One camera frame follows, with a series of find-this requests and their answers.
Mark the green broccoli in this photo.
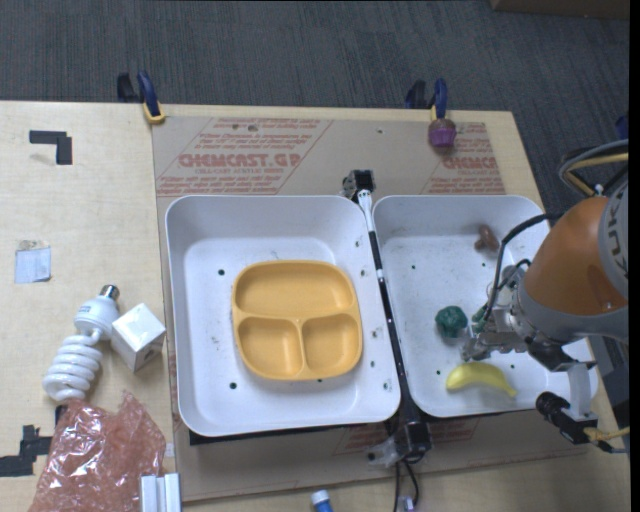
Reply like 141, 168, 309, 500
434, 305, 469, 340

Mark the pink bubble wrap bag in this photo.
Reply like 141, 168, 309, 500
28, 390, 168, 512

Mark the white cube box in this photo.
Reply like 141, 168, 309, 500
110, 302, 168, 373

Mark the thin black and white rod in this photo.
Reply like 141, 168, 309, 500
356, 189, 422, 427

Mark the yellow divided plate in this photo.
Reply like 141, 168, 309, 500
230, 259, 365, 383

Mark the white plastic tray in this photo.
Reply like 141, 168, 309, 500
164, 194, 403, 438
371, 194, 599, 419

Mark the purple cupcake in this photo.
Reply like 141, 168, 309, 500
427, 117, 458, 149

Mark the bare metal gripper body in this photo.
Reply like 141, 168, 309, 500
483, 298, 541, 355

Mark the black block with thin wires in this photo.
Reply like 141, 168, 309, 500
342, 169, 377, 202
396, 420, 434, 465

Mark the yellow banana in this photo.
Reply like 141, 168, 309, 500
444, 361, 519, 399

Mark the white spiral light bulb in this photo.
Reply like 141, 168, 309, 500
41, 284, 123, 403

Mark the black cylinder on white bracket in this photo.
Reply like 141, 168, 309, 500
534, 361, 600, 446

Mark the brown toy sausage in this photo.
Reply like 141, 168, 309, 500
473, 223, 501, 253

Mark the brown cardboard board, red print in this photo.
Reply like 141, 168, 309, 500
150, 115, 592, 503

